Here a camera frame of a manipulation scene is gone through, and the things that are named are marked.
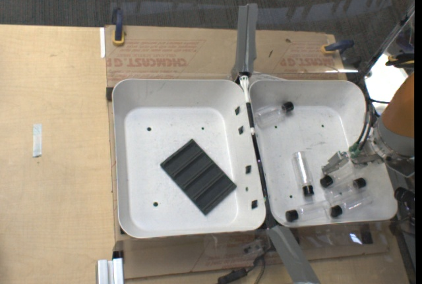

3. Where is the dark grey ribbed insert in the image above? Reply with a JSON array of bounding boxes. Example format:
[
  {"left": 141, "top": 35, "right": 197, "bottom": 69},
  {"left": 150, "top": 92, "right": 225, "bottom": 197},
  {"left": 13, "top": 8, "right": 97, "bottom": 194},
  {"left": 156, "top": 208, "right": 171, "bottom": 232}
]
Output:
[{"left": 160, "top": 138, "right": 238, "bottom": 216}]

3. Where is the clear bottle with black cap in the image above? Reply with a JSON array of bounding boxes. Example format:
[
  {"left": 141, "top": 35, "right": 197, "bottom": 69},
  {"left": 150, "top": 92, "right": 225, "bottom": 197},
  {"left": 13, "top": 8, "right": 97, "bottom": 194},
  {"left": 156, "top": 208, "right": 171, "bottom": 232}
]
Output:
[
  {"left": 285, "top": 203, "right": 330, "bottom": 223},
  {"left": 324, "top": 177, "right": 368, "bottom": 203},
  {"left": 255, "top": 101, "right": 295, "bottom": 128},
  {"left": 291, "top": 151, "right": 315, "bottom": 197},
  {"left": 319, "top": 161, "right": 356, "bottom": 188},
  {"left": 330, "top": 195, "right": 374, "bottom": 219}
]

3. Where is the brown cardboard board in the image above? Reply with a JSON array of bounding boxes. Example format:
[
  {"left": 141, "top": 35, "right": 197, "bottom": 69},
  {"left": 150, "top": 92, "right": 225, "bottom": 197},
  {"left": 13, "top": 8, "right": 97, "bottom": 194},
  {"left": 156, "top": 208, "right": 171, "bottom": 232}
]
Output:
[{"left": 104, "top": 24, "right": 390, "bottom": 279}]

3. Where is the thin black and white rod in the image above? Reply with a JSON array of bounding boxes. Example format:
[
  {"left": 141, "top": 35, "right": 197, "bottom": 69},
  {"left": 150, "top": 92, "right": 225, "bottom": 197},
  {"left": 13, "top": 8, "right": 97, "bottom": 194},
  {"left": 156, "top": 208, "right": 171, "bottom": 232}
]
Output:
[{"left": 239, "top": 75, "right": 270, "bottom": 214}]

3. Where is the white plastic tray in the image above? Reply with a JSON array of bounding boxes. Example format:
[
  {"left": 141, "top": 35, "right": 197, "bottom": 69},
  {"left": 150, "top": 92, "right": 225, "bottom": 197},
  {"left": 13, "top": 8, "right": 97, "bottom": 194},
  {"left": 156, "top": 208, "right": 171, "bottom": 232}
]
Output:
[
  {"left": 111, "top": 78, "right": 267, "bottom": 239},
  {"left": 249, "top": 79, "right": 398, "bottom": 229}
]

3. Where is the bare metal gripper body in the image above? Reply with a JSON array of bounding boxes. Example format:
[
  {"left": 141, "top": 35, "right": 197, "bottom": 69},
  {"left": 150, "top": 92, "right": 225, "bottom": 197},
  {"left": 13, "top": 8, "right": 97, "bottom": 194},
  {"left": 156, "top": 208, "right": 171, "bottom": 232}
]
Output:
[{"left": 347, "top": 139, "right": 394, "bottom": 169}]

